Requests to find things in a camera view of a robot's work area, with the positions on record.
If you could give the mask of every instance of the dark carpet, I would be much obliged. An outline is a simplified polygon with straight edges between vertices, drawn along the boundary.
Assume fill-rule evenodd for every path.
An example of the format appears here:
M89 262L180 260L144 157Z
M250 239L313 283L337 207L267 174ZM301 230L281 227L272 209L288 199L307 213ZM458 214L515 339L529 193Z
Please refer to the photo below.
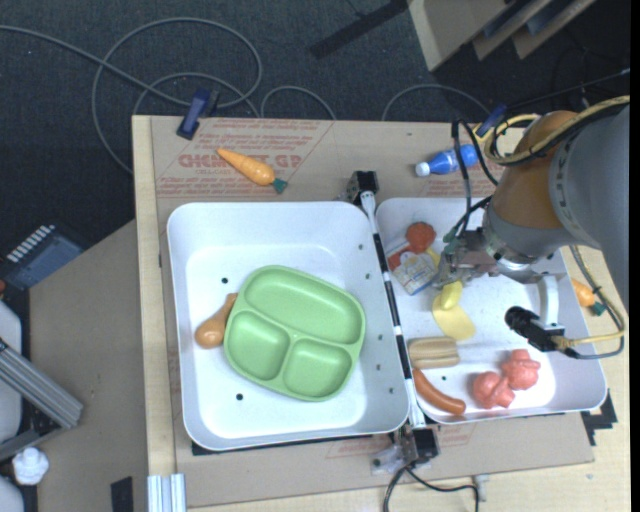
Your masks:
M600 0L524 60L510 42L483 61L465 45L431 73L399 0L3 0L0 249L6 254L42 223L61 222L91 245L133 219L133 181L123 167L131 167L130 116L143 89L102 70L94 96L101 141L92 116L101 68L91 55L104 58L147 24L210 22L159 23L110 55L112 65L143 83L170 77L157 88L173 98L185 102L199 86L213 87L221 93L222 116L254 116L266 98L265 117L327 119L324 102L337 119L376 121L396 94L416 84L455 88L489 109L524 103L521 111L535 113L579 110L585 102L628 94L626 75L527 102L628 68L630 9L630 0ZM261 74L249 47L218 25L253 45ZM58 38L90 55L10 27ZM295 89L270 94L281 86L307 89L322 101ZM248 91L251 104L238 102ZM138 112L183 115L186 107L147 94ZM484 115L462 94L434 87L394 102L387 119L476 122Z

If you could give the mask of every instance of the blue bottle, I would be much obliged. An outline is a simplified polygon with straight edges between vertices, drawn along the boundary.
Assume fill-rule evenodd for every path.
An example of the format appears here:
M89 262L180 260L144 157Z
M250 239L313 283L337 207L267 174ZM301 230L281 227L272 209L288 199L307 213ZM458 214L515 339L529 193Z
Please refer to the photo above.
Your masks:
M460 154L462 160L467 167L471 167L478 163L478 153L473 144L463 144L460 146ZM418 176L428 176L429 174L449 174L460 169L456 152L454 149L442 151L438 153L428 162L420 162L416 165L416 174Z

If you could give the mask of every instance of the toy sausage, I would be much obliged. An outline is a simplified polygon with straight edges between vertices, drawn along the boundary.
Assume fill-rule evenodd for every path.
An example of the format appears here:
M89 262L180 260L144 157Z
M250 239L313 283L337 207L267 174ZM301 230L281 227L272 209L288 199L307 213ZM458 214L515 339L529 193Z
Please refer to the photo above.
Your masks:
M420 370L413 368L412 372L416 391L422 398L434 407L455 414L456 416L464 414L464 411L467 409L467 404L463 400L445 395L433 387L431 382L429 382Z

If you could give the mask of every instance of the cable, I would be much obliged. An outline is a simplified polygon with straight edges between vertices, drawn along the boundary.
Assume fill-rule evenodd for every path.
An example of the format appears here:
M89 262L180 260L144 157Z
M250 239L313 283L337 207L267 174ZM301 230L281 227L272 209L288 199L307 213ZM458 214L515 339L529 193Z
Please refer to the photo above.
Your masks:
M480 144L478 144L478 139L475 136L475 133L473 133L473 129L469 126L469 123L467 123L466 121L460 121L460 123L462 124L464 129L467 131L467 134L471 139L471 143L473 144L473 148L476 150L476 154L478 155L478 161L480 162L480 166L482 167L482 171L484 172L484 175L487 177L487 179L491 183L493 183L494 185L498 185L498 180L493 177L493 174L491 174L491 171L489 171L489 168L487 167L487 163L484 160L484 154L482 152L482 149L480 149Z
M524 101L520 101L517 103L514 103L513 105L509 105L509 110L516 110L522 107L526 107L527 105L531 105L532 103L537 103L539 101L543 101L543 100L547 100L549 98L555 98L556 96L561 96L562 94L566 94L568 92L571 91L575 91L577 89L584 89L585 87L590 87L592 85L595 84L599 84L600 82L605 82L607 80L611 80L613 78L619 78L621 76L625 76L631 73L631 68L625 68L622 71L619 71L618 73L613 73L611 75L607 75L607 76L603 76L602 78L596 78L594 80L591 80L589 82L583 83L583 84L579 84L579 85L574 85L571 87L567 87L566 89L562 89L560 91L555 91L555 92L551 92L549 94L544 94L542 96L538 96L537 98L532 98L532 99L528 99L528 100L524 100Z
M455 236L458 236L457 233L458 231L460 231L460 226L462 226L465 223L465 217L469 218L471 214L475 212L477 209L485 208L491 202L492 197L493 196L487 196L484 199L481 199L480 201L473 204L473 206L469 208L469 211L465 212L465 214L462 217L460 217L458 222L455 223L455 225L453 226L453 228L449 233L453 233Z
M487 157L495 161L495 157L501 156L500 151L498 150L498 138L505 135L509 128L517 128L521 125L529 126L539 118L540 116L537 114L520 114L510 117L500 124L496 124L493 127L491 133L488 133L486 135L487 138L485 140L485 151L487 151Z
M104 145L104 147L107 149L107 151L109 152L109 154L111 155L111 157L116 161L116 163L118 165L120 165L120 167L122 167L124 170L126 170L129 173L132 173L132 169L130 169L124 162L122 162L122 160L120 160L120 158L118 158L118 156L115 154L115 152L111 149L111 147L109 146L109 143L106 140L106 137L104 136L102 129L100 128L100 121L98 119L98 114L97 114L97 107L96 107L96 97L97 97L97 89L98 89L98 84L100 82L100 78L102 77L102 71L105 67L108 67L109 69L111 69L109 66L111 66L109 64L109 59L112 57L112 55L127 41L129 41L131 38L133 38L134 36L140 34L141 32L144 32L145 30L148 30L150 28L155 28L155 27L159 27L159 26L163 26L163 25L168 25L171 23L201 23L204 25L208 25L208 26L212 26L212 27L216 27L219 28L220 30L223 30L225 32L228 32L232 35L234 35L235 37L237 37L238 39L240 39L240 41L242 41L242 43L244 43L244 45L251 51L251 53L253 54L253 57L256 61L256 65L258 67L258 72L257 72L257 77L253 83L253 85L251 86L251 88L244 94L241 94L239 98L227 102L227 103L221 103L218 105L219 109L224 109L227 107L231 107L234 105L237 105L238 103L241 103L242 101L245 101L247 98L249 98L249 96L251 96L253 94L253 92L258 88L258 86L260 85L260 82L262 81L262 73L263 73L263 68L262 68L262 61L260 59L260 55L258 54L257 50L255 49L255 47L251 44L251 42L249 42L249 40L247 38L245 38L242 34L240 34L240 32L237 32L236 30L226 26L226 25L222 25L220 23L217 23L215 21L210 21L210 20L203 20L203 19L199 19L199 18L167 18L164 20L159 20L159 21L154 21L151 23L148 23L146 25L142 25L134 30L132 30L131 32L129 32L128 34L126 34L123 38L121 38L116 44L114 44L111 49L107 52L107 54L104 56L103 59L100 60L99 62L99 67L98 70L96 71L95 77L93 79L93 85L91 87L91 115L93 117L93 124L95 126L96 132L98 133L98 137L100 138L100 141L102 142L102 144ZM215 77L208 77L209 79L213 79L215 81L218 81L219 83L222 83L222 81L216 79ZM189 102L184 102L181 100L177 100L169 95L166 95L164 93L161 93L160 91L157 91L156 89L154 89L153 87L147 86L146 84L142 84L143 88L146 92L153 92L154 94L157 94L159 96L161 96L164 99L167 99L169 101L171 101L172 103L175 103L177 105L181 105L181 106L189 106Z
M460 174L462 175L462 180L464 183L464 193L465 193L465 203L466 203L466 214L463 217L462 221L462 231L466 231L467 225L469 223L469 217L471 216L471 180L469 179L469 171L467 170L467 164L464 163L464 158L462 158L462 153L460 151L460 132L458 129L458 124L461 121L456 121L451 125L451 135L453 137L453 150L455 151L456 158L458 159L458 164L460 165Z
M431 489L433 491L437 491L437 492L458 492L458 491L463 491L463 490L467 490L467 489L472 490L473 493L474 493L475 512L478 512L480 510L480 494L478 493L478 488L475 485L467 484L467 485L460 485L460 486L457 486L457 487L436 487L435 485L426 482L425 480L423 480L422 478L420 478L418 475L416 475L413 472L413 468L415 468L415 465L416 465L416 462L411 462L411 463L401 467L393 475L393 478L391 479L391 481L387 485L387 489L386 489L385 494L384 494L384 499L382 501L382 510L383 510L383 512L389 512L389 502L391 501L391 494L393 493L393 490L395 489L396 485L400 481L400 478L402 478L402 475L405 472L408 473L409 475L411 475L411 477L414 480L416 480L418 483L422 484L423 486L425 486L428 489Z
M262 103L260 104L260 116L264 117L264 106L267 103L267 100L274 95L277 92L280 91L298 91L304 94L308 94L309 96L311 96L312 98L314 98L318 103L320 103L324 109L329 113L329 115L331 116L331 119L336 120L338 119L336 117L336 115L334 114L333 110L331 110L331 107L327 104L326 101L324 101L320 96L318 96L317 94L315 94L314 92L305 89L304 87L297 87L295 85L282 85L280 87L276 87L275 89L270 90L265 97L262 99Z
M480 510L480 493L478 492L478 488L475 485L466 484L466 485L459 485L457 487L436 487L435 485L430 484L429 482L426 482L426 481L422 480L411 469L407 469L407 473L409 473L417 482L421 483L422 485L424 485L425 487L427 487L428 489L431 489L433 491L438 491L438 492L458 492L458 491L464 491L466 489L471 489L473 491L473 495L474 495L475 511L478 512L478 510Z
M584 126L592 123L593 121L610 116L613 113L617 113L621 108L628 105L630 101L631 99L629 96L619 96L617 98L602 101L575 115L542 141L534 144L524 151L509 156L500 156L497 153L496 137L497 134L501 132L501 128L499 127L489 135L485 142L485 154L497 164L504 166L519 165L535 158L542 157L549 149L558 144L562 139L577 133Z
M169 80L174 80L176 78L184 78L184 77L205 78L207 80L211 80L213 82L219 83L219 84L231 89L238 96L242 96L243 95L241 91L236 89L229 82L225 82L224 80L222 80L220 78L217 78L217 77L211 76L211 75L207 75L205 73L185 73L185 72L183 72L183 73L175 73L173 75L167 75L167 76L164 76L162 78L158 78L158 80L156 80L155 82L150 84L150 87L155 89L158 85L160 85L160 84L162 84L164 82L168 82ZM142 93L138 97L138 101L136 101L136 104L133 107L133 115L136 115L138 113L138 109L140 108L140 105L141 105L142 101L145 99L145 97L147 96L148 92L149 92L148 90L144 90L144 91L142 91ZM258 112L258 109L256 108L256 106L248 98L245 98L244 102L249 106L249 108L251 109L251 111L253 112L253 114L256 117L260 117L260 113Z
M443 89L445 91L450 91L450 92L455 92L456 94L459 94L461 96L464 96L465 98L467 98L468 100L472 101L473 103L475 103L478 107L480 107L487 115L491 114L491 111L485 107L479 100L477 100L476 98L474 98L473 96L471 96L470 94L467 94L464 91L461 91L460 89L456 89L455 87L449 87L448 85L441 85L441 84L418 84L418 85L412 85L411 87L408 87L406 89L404 89L403 91L400 91L398 94L396 94L393 98L391 98L391 100L389 101L389 103L387 103L387 105L384 108L384 111L382 112L382 121L386 121L387 120L387 114L389 112L389 109L391 108L391 106L402 96L404 96L405 94L412 92L412 91L416 91L419 89Z
M607 313L609 313L609 316L613 320L613 323L616 325L616 328L618 329L618 331L611 334L605 334L601 336L589 336L586 338L579 338L579 339L570 339L570 338L565 338L564 336L553 336L552 341L554 341L558 345L558 348L560 350L564 350L565 354L575 359L593 360L593 359L605 359L608 357L616 356L624 350L624 346L625 346L625 338L624 338L625 322L623 320L623 317L618 311L618 309L611 303L609 298L604 294L604 292L602 291L602 288L598 286L597 283L595 282L595 279L593 278L593 275L591 274L589 267L585 263L584 258L580 253L580 249L577 246L572 245L570 247L570 250L574 260L576 261L576 264L578 265L578 268L582 272L582 275L584 275L585 279L589 283L589 286L591 286L591 288L594 290L594 293L598 296L602 304L604 304L605 309L607 310ZM584 343L597 343L600 341L609 341L615 338L620 338L620 341L618 343L618 348L611 352L606 352L604 354L583 355L571 348L576 345L581 345Z
M144 95L146 95L147 93L152 93L155 94L156 96L159 96L171 103L174 103L176 105L179 106L189 106L190 103L187 101L183 101L177 98L174 98L173 96L166 94L162 91L159 91L158 89L155 88L155 86L151 86L148 85L146 83L144 83L141 80L138 80L137 78L135 78L134 76L126 73L125 71L122 71L120 68L114 66L113 64L111 64L109 62L109 59L111 58L111 56L118 50L118 48L120 48L120 46L122 46L124 43L126 43L127 41L129 41L132 37L136 36L137 34L148 30L150 28L155 28L155 27L159 27L159 26L163 26L163 25L167 25L167 24L171 24L171 23L199 23L199 24L204 24L204 25L208 25L208 26L212 26L212 27L216 27L220 30L223 30L225 32L228 32L230 34L232 34L233 36L237 37L238 39L240 39L240 41L247 46L247 48L250 50L250 52L253 54L253 57L256 61L256 65L257 65L257 76L256 79L253 83L253 85L249 88L249 90L245 93L240 93L240 91L238 91L238 89L236 89L235 87L231 86L230 84L224 82L223 80L210 76L210 75L204 75L204 74L196 74L196 73L182 73L182 74L177 74L177 75L171 75L172 77L177 77L177 76L200 76L202 78L207 78L209 80L213 80L215 82L221 83L227 87L229 87L232 91L234 91L235 93L239 94L239 97L233 101L229 101L227 103L221 103L218 105L219 109L223 109L223 108L227 108L227 107L232 107L234 105L237 105L238 103L241 103L243 101L247 101L247 99L249 98L249 96L251 96L255 90L258 88L261 80L262 80L262 74L263 74L263 67L262 67L262 61L260 59L260 55L258 54L257 50L255 49L255 47L251 44L251 42L246 39L242 34L240 34L239 32L237 32L236 30L226 26L226 25L222 25L221 23L217 23L215 21L210 21L210 20L204 20L204 19L199 19L199 18L167 18L167 19L163 19L163 20L158 20L158 21L154 21L151 23L148 23L146 25L140 26L138 28L136 28L135 30L129 32L128 34L126 34L124 37L122 37L115 45L113 45L111 47L111 49L107 52L107 54L105 55L104 58L100 58L100 57L96 57L95 55L81 49L78 48L77 46L74 46L72 44L66 43L65 41L62 41L61 39L49 36L47 34L43 34L41 32L37 32L35 30L29 30L29 29L25 29L25 28L21 28L21 27L14 27L14 26L10 26L10 25L0 25L0 30L3 31L8 31L8 32L15 32L15 33L19 33L19 34L23 34L23 35L28 35L31 37L35 37L38 39L42 39L44 41L48 41L50 43L53 43L57 46L60 46L66 50L71 51L72 53L75 53L95 64L98 64L98 70L96 71L94 80L93 80L93 85L91 88L91 113L92 113L92 118L93 118L93 124L94 127L96 129L96 133L98 134L98 137L101 141L101 143L103 144L103 146L105 147L105 149L107 150L107 152L109 153L109 155L111 156L111 158L113 158L113 160L120 166L122 167L125 171L127 171L128 173L132 174L132 170L129 168L129 166L127 166L116 154L115 152L111 149L111 146L109 145L106 137L104 136L104 133L102 132L102 129L100 127L100 122L98 119L98 115L97 115L97 107L96 107L96 97L97 97L97 88L98 88L98 84L100 82L100 78L102 77L102 71L104 69L108 69L109 71L111 71L112 73L114 73L115 75L119 76L120 78L123 78L124 80L133 83L134 85L137 85L138 87L141 87L144 90L143 93L143 98ZM168 80L169 78L165 77L162 78L158 81L155 82L156 85L159 85L160 83ZM139 99L138 103L136 104L137 107L139 107L139 103L142 100Z

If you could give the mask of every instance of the green divided plate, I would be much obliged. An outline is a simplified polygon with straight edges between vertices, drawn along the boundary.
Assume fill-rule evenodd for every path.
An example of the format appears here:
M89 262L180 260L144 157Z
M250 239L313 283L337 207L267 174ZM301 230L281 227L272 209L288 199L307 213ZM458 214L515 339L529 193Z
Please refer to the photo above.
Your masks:
M365 333L348 292L310 274L271 265L243 283L224 352L241 375L284 395L327 400L347 383Z

